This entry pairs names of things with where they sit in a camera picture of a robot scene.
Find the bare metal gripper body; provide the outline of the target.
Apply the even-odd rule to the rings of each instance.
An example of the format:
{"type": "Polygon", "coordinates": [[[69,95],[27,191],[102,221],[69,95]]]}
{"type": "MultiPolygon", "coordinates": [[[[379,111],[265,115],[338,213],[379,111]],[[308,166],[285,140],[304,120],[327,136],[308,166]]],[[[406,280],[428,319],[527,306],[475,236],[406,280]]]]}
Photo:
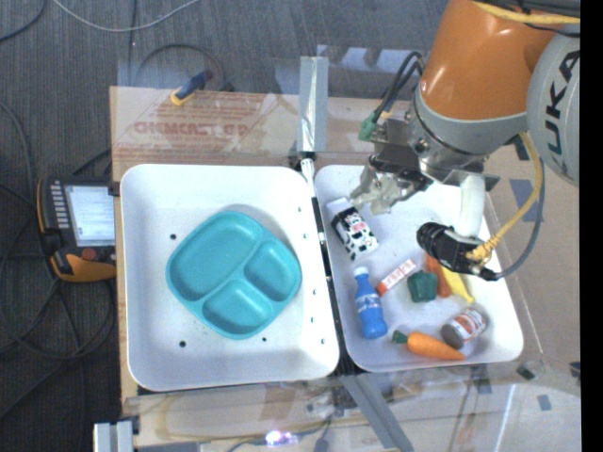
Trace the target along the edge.
{"type": "Polygon", "coordinates": [[[408,120],[368,117],[368,140],[375,146],[369,163],[402,181],[406,194],[430,183],[460,186],[482,176],[490,154],[490,122],[440,115],[413,115],[408,120]]]}

